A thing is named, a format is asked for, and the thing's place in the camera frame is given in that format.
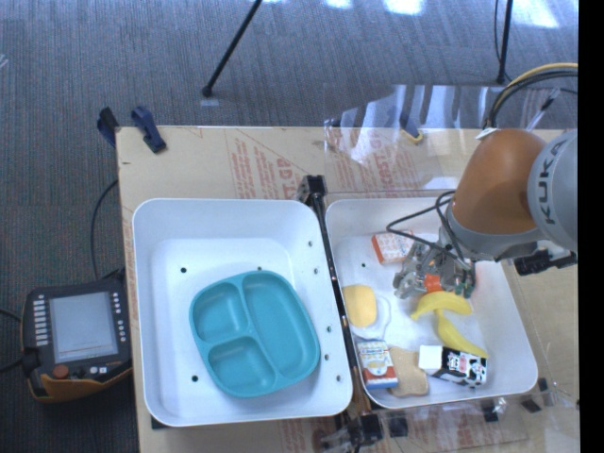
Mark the teal divided plate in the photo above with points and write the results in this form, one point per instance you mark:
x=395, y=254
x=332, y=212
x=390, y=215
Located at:
x=278, y=309

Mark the red and white carton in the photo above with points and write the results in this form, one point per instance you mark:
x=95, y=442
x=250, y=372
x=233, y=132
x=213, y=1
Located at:
x=376, y=365

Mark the cow print milk carton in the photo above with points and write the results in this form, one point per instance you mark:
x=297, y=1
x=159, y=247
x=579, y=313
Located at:
x=464, y=368

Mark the white toy fried egg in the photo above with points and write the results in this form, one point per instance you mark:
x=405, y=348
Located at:
x=381, y=321

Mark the black cylinder on white bracket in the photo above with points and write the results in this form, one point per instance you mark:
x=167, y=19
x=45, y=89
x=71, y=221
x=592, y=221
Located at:
x=535, y=261

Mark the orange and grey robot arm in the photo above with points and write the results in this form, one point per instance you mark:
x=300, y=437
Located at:
x=500, y=182

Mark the yellow banana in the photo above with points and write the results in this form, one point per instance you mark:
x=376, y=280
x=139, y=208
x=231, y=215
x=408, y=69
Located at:
x=453, y=338
x=441, y=302

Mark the orange and white carton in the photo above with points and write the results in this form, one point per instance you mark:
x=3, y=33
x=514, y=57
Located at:
x=389, y=247

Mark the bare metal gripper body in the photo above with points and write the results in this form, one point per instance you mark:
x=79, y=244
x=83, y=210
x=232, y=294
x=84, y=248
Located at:
x=431, y=260

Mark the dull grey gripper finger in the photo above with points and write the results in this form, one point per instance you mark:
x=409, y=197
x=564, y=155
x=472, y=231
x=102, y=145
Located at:
x=405, y=287
x=464, y=287

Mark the white plastic tray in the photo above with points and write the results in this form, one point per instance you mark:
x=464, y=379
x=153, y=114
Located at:
x=165, y=338
x=505, y=338

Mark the brown cardboard board red print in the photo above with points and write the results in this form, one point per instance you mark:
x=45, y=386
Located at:
x=198, y=168

